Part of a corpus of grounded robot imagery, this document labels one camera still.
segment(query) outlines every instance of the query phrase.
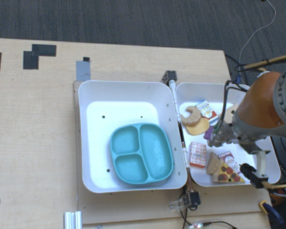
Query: white cable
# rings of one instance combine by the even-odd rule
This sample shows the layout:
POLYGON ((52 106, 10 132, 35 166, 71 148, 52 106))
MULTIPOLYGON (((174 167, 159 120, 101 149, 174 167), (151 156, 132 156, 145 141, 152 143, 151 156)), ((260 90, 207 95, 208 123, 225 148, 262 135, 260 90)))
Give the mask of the white cable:
POLYGON ((241 79, 242 83, 245 85, 245 82, 244 82, 244 80, 242 78, 242 73, 240 72, 239 75, 240 75, 240 79, 241 79))
POLYGON ((280 196, 280 197, 286 197, 286 194, 279 194, 279 193, 271 193, 273 195, 277 195, 277 196, 280 196))
POLYGON ((273 21, 275 21, 275 18, 276 18, 276 9, 275 9, 275 8, 273 7, 273 5, 269 2, 269 0, 266 0, 266 1, 267 1, 267 3, 273 8, 273 10, 275 11, 275 15, 274 15, 273 19, 271 20, 271 22, 270 22, 269 24, 267 24, 267 25, 265 25, 265 26, 263 26, 263 27, 257 29, 257 30, 250 36, 250 38, 248 39, 248 41, 246 42, 246 44, 243 46, 243 48, 241 49, 241 51, 240 51, 240 53, 239 53, 239 60, 238 60, 239 62, 241 62, 240 60, 241 60, 242 52, 243 52, 245 46, 247 46, 247 44, 250 42, 251 38, 252 38, 258 31, 260 31, 261 29, 264 29, 264 28, 268 27, 269 25, 271 25, 271 24, 273 23, 273 21))

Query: wooden stick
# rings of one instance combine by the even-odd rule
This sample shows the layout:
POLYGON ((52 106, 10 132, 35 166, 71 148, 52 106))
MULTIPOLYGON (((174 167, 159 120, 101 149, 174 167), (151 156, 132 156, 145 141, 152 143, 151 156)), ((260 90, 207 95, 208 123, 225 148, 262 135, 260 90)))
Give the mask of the wooden stick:
POLYGON ((244 68, 245 69, 255 68, 255 67, 258 67, 258 66, 268 65, 269 63, 274 63, 274 62, 285 60, 285 59, 286 59, 286 55, 280 56, 280 57, 277 57, 277 58, 273 58, 273 59, 270 59, 268 61, 264 60, 264 61, 261 61, 261 62, 248 64, 248 65, 245 65, 244 68))
POLYGON ((257 70, 261 72, 267 71, 265 68, 257 68, 257 70))

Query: toy pizza slice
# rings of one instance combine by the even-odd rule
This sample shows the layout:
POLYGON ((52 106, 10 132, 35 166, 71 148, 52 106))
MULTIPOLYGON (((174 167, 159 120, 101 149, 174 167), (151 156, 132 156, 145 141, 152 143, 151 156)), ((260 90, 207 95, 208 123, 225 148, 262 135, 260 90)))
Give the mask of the toy pizza slice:
POLYGON ((212 175, 212 182, 219 183, 244 183, 245 180, 239 176, 229 165, 222 159, 218 158, 215 153, 211 153, 206 172, 212 175))

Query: blue divided plate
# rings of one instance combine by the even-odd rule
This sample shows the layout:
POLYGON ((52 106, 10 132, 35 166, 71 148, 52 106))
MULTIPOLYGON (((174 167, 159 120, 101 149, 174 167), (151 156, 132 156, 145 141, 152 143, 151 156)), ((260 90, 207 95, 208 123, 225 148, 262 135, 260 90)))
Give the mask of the blue divided plate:
POLYGON ((141 123, 116 129, 110 138, 113 165, 118 177, 129 184, 147 184, 168 178, 173 154, 164 130, 141 123))

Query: white plastic tray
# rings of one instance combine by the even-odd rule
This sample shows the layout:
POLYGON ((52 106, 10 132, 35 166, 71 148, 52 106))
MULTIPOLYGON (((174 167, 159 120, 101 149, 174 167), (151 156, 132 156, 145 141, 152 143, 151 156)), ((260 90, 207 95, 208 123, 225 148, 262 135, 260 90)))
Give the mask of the white plastic tray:
POLYGON ((86 81, 79 88, 82 179, 95 193, 177 189, 186 183, 181 140, 170 89, 162 83, 86 81), (121 181, 112 163, 110 136, 135 123, 159 125, 167 134, 174 169, 165 180, 131 185, 121 181))
MULTIPOLYGON (((221 114, 222 112, 224 98, 223 84, 181 83, 176 88, 176 95, 178 98, 179 112, 185 117, 189 116, 190 114, 185 110, 188 106, 194 106, 204 100, 207 100, 210 103, 217 114, 221 114)), ((230 89, 226 107, 228 108, 236 103, 240 104, 244 95, 245 93, 243 92, 230 89)), ((190 135, 185 127, 183 127, 183 134, 187 148, 192 141, 207 145, 207 141, 203 138, 204 134, 197 136, 190 135)), ((278 161, 273 149, 271 139, 268 137, 265 140, 257 141, 256 144, 263 150, 271 151, 266 155, 266 174, 269 176, 270 183, 277 182, 280 179, 281 172, 278 166, 278 161)), ((226 151, 232 152, 238 164, 248 163, 256 168, 256 156, 249 155, 238 144, 224 144, 223 147, 209 147, 207 145, 206 162, 208 162, 211 152, 219 155, 226 151)), ((204 187, 242 185, 241 183, 213 183, 211 181, 211 176, 206 173, 205 168, 191 167, 191 175, 196 183, 204 187)), ((250 181, 246 179, 242 173, 240 173, 240 175, 245 179, 245 184, 249 185, 250 181)))

